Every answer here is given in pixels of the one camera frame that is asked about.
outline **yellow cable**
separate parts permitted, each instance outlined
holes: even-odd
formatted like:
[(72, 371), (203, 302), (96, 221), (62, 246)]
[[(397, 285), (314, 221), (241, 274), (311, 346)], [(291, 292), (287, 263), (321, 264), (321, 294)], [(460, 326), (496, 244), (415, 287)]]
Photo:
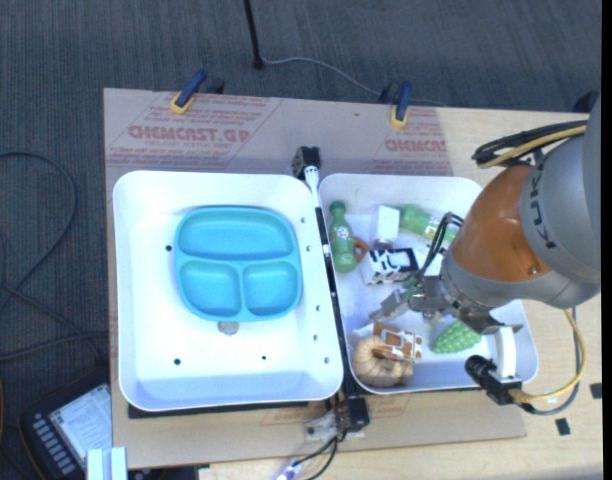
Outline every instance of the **yellow cable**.
[(526, 144), (522, 144), (521, 146), (517, 146), (510, 151), (507, 151), (503, 155), (493, 158), (488, 162), (485, 162), (479, 166), (480, 169), (488, 169), (489, 167), (493, 167), (495, 165), (499, 165), (502, 162), (505, 162), (509, 158), (514, 156), (519, 156), (526, 151), (529, 151), (537, 146), (543, 146), (544, 144), (548, 144), (550, 142), (554, 142), (559, 139), (564, 139), (566, 137), (572, 137), (573, 135), (579, 135), (586, 131), (586, 125), (576, 126), (574, 128), (569, 128), (567, 130), (562, 130), (560, 132), (551, 133), (548, 135), (544, 135), (543, 137), (539, 137), (531, 142), (527, 142)]
[(573, 377), (573, 379), (565, 386), (550, 393), (544, 393), (542, 395), (530, 395), (525, 391), (522, 391), (521, 389), (511, 389), (509, 390), (509, 394), (513, 398), (515, 403), (530, 404), (533, 402), (541, 402), (543, 400), (548, 400), (549, 398), (555, 398), (564, 395), (569, 391), (572, 391), (572, 389), (584, 375), (584, 371), (586, 370), (586, 348), (584, 346), (584, 341), (582, 340), (581, 333), (579, 332), (579, 327), (577, 327), (577, 324), (575, 323), (575, 319), (573, 318), (572, 314), (569, 311), (564, 311), (564, 314), (566, 315), (566, 318), (568, 318), (568, 322), (573, 328), (573, 333), (575, 334), (575, 337), (577, 338), (577, 343), (579, 345), (580, 367), (579, 371), (577, 372), (577, 375), (575, 375), (575, 377)]

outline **croissant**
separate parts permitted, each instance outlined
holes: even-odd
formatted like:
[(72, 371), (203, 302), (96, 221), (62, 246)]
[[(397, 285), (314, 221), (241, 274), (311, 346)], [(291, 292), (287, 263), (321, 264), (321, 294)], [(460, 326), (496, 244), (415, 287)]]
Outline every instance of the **croissant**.
[(357, 378), (376, 388), (389, 388), (406, 383), (413, 375), (413, 363), (377, 357), (374, 351), (380, 347), (387, 345), (374, 334), (357, 342), (352, 358), (353, 371)]

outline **table surface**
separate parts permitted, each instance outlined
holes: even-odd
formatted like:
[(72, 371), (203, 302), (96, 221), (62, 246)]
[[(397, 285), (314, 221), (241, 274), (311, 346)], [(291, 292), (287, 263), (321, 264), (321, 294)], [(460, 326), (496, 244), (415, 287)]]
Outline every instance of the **table surface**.
[[(139, 100), (145, 92), (121, 94), (127, 101)], [(109, 101), (117, 94), (105, 95), (106, 109)], [(326, 102), (299, 102), (287, 100), (294, 112), (299, 113), (303, 107), (304, 119), (317, 127), (317, 112), (328, 115), (344, 106), (344, 109), (356, 110), (358, 113), (373, 111), (378, 105), (339, 104)], [(475, 148), (490, 140), (515, 133), (580, 118), (579, 114), (561, 114), (550, 112), (526, 112), (504, 110), (473, 110), (458, 108), (435, 109), (441, 133), (446, 144), (453, 174), (472, 179), (480, 185), (486, 185), (498, 172), (498, 168), (482, 170), (470, 159)], [(274, 113), (275, 119), (281, 120), (282, 113)], [(106, 118), (107, 158), (109, 154), (109, 126)], [(122, 172), (133, 170), (129, 167), (109, 167), (107, 165), (107, 190)], [(110, 318), (117, 321), (117, 298), (114, 290), (114, 246), (112, 233), (112, 210), (109, 202), (109, 282), (110, 282)], [(566, 384), (574, 374), (575, 360), (570, 328), (560, 310), (532, 301), (523, 301), (524, 309), (539, 354), (539, 371), (537, 376), (524, 389), (530, 393), (540, 394), (552, 391)], [(581, 304), (577, 308), (578, 326), (583, 336), (588, 362), (585, 375), (580, 382), (575, 402), (564, 411), (553, 416), (533, 416), (522, 413), (525, 435), (504, 439), (479, 440), (457, 438), (451, 443), (450, 423), (442, 421), (445, 426), (442, 437), (436, 442), (424, 446), (391, 446), (386, 448), (352, 451), (352, 448), (338, 453), (324, 477), (329, 479), (354, 478), (416, 478), (416, 479), (472, 479), (472, 478), (601, 478), (603, 477), (603, 423), (602, 400), (594, 397), (591, 385), (602, 383), (601, 355), (601, 295)], [(117, 328), (111, 325), (111, 347), (116, 347)], [(117, 358), (112, 354), (111, 371), (113, 372), (113, 427), (116, 445), (126, 446), (129, 465), (131, 464), (132, 444), (141, 446), (144, 437), (138, 434), (154, 432), (148, 439), (157, 442), (157, 423), (139, 424), (129, 428), (123, 419), (125, 400), (122, 400), (116, 384)], [(551, 400), (542, 403), (540, 408), (557, 407), (562, 400)], [(490, 411), (494, 413), (497, 406), (491, 401)], [(565, 420), (570, 432), (560, 434), (558, 420)], [(180, 432), (188, 429), (181, 424)], [(167, 443), (159, 443), (164, 449)], [(205, 462), (198, 454), (196, 464)], [(171, 465), (176, 465), (176, 453), (170, 452)], [(326, 456), (315, 459), (305, 466), (303, 475), (315, 473), (321, 467)], [(268, 457), (263, 459), (224, 460), (210, 463), (207, 469), (200, 469), (201, 480), (219, 479), (272, 479), (287, 463), (287, 457)]]

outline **orange ring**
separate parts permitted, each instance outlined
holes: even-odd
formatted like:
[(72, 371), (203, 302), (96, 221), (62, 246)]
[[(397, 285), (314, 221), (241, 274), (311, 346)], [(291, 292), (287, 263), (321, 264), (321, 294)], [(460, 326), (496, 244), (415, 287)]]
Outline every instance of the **orange ring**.
[(357, 263), (362, 261), (362, 258), (366, 256), (367, 253), (370, 252), (370, 247), (366, 242), (364, 242), (361, 238), (355, 237), (355, 259)]

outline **green bottle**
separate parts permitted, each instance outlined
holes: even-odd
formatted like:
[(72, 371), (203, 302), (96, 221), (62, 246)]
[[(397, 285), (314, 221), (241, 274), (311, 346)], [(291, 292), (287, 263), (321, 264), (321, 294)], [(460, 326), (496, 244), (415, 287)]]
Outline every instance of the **green bottle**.
[[(414, 204), (405, 205), (399, 214), (399, 227), (411, 231), (416, 235), (432, 240), (437, 232), (441, 217), (431, 215)], [(446, 228), (444, 241), (450, 243), (456, 232), (450, 227)]]
[(333, 201), (329, 209), (333, 216), (328, 235), (333, 254), (333, 265), (338, 273), (346, 274), (357, 266), (355, 237), (350, 224), (346, 222), (346, 205), (343, 201)]

